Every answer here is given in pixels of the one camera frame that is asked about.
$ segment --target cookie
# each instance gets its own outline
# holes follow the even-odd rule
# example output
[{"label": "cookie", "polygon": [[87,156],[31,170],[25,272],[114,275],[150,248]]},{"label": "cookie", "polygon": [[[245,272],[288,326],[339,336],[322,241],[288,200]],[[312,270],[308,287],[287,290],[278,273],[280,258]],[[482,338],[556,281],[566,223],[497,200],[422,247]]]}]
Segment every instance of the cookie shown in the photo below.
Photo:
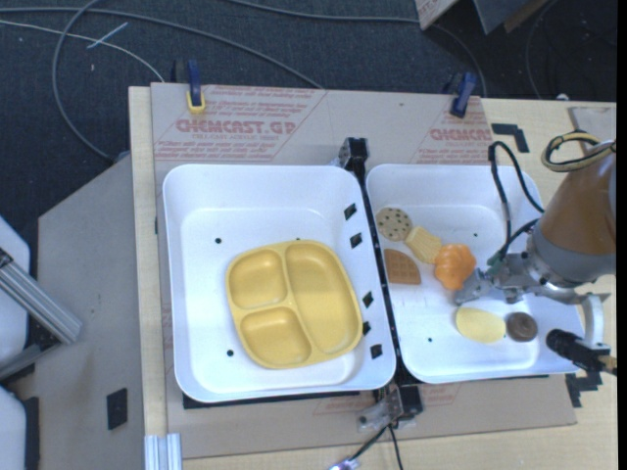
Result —
[{"label": "cookie", "polygon": [[507,318],[507,333],[517,342],[527,342],[538,336],[538,324],[535,318],[524,311],[516,311]]},{"label": "cookie", "polygon": [[396,208],[383,208],[376,214],[375,222],[378,232],[392,242],[404,241],[412,228],[410,217]]},{"label": "cookie", "polygon": [[396,249],[384,249],[385,271],[388,282],[393,284],[419,285],[422,281],[420,272],[413,259]]},{"label": "cookie", "polygon": [[405,239],[406,245],[411,249],[413,255],[422,262],[435,263],[435,258],[442,249],[440,237],[432,235],[422,226],[416,226]]}]

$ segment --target white cable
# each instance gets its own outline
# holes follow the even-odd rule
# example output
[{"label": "white cable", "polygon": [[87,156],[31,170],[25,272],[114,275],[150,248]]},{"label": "white cable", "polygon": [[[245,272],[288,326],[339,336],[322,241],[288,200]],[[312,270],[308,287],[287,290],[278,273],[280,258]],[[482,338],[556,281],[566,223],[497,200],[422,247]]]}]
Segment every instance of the white cable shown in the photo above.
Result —
[{"label": "white cable", "polygon": [[[29,28],[29,29],[36,29],[38,31],[45,31],[47,33],[55,33],[55,34],[58,34],[58,35],[63,33],[62,31],[60,31],[58,29],[52,29],[52,28],[49,28],[49,27],[38,26],[36,24],[16,23],[16,22],[13,22],[13,21],[5,21],[5,20],[0,20],[0,24],[7,24],[9,26],[17,26],[17,27],[25,27],[25,28]],[[89,36],[77,35],[77,34],[74,34],[74,33],[68,33],[68,36],[70,36],[71,38],[78,38],[80,40],[86,40],[86,41],[92,42],[92,43],[98,42],[100,45],[104,45],[106,47],[111,47],[112,49],[116,49],[116,50],[118,50],[120,52],[124,52],[125,54],[127,54],[131,58],[139,61],[148,70],[150,70],[152,73],[154,73],[157,76],[157,78],[159,79],[159,81],[165,82],[165,79],[159,74],[159,72],[157,70],[155,70],[155,68],[153,68],[146,60],[140,58],[139,56],[137,56],[136,54],[130,52],[129,50],[124,49],[123,47],[120,47],[120,46],[115,45],[113,43],[102,41],[102,38],[96,39],[96,38],[91,38]]]}]

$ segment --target yellow divided plate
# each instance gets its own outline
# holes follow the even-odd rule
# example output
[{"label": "yellow divided plate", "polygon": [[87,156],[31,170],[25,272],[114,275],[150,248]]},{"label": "yellow divided plate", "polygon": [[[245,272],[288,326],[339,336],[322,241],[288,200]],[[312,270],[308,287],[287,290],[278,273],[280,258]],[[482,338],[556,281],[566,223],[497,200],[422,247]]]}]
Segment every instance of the yellow divided plate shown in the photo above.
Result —
[{"label": "yellow divided plate", "polygon": [[296,240],[248,251],[226,270],[235,327],[258,364],[284,369],[352,350],[362,313],[344,266],[324,244]]}]

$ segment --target toy orange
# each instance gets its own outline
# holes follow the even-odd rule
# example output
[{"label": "toy orange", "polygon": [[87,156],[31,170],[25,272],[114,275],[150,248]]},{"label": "toy orange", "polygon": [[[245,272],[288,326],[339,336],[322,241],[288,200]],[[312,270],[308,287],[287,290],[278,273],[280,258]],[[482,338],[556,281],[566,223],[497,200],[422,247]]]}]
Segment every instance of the toy orange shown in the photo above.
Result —
[{"label": "toy orange", "polygon": [[435,276],[445,288],[458,291],[476,264],[477,260],[468,246],[447,244],[435,257]]}]

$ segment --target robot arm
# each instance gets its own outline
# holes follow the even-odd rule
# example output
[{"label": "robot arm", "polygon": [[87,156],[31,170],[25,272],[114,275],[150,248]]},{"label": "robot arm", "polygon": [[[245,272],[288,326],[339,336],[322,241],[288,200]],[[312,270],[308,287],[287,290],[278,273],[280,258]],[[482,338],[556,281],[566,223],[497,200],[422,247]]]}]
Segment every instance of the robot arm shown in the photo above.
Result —
[{"label": "robot arm", "polygon": [[[553,151],[569,141],[593,146],[581,159],[554,163]],[[462,305],[496,288],[503,291],[508,303],[532,293],[582,305],[586,337],[567,336],[568,333],[555,330],[547,343],[586,370],[609,370],[615,374],[615,359],[600,359],[609,354],[609,349],[600,345],[602,299],[581,296],[575,289],[602,275],[616,274],[616,142],[601,142],[585,132],[572,132],[553,139],[542,160],[551,170],[567,175],[541,217],[514,234],[514,238],[529,234],[526,250],[508,254],[513,238],[508,239],[488,261],[488,270],[477,269],[464,282],[455,294],[455,302]]]}]

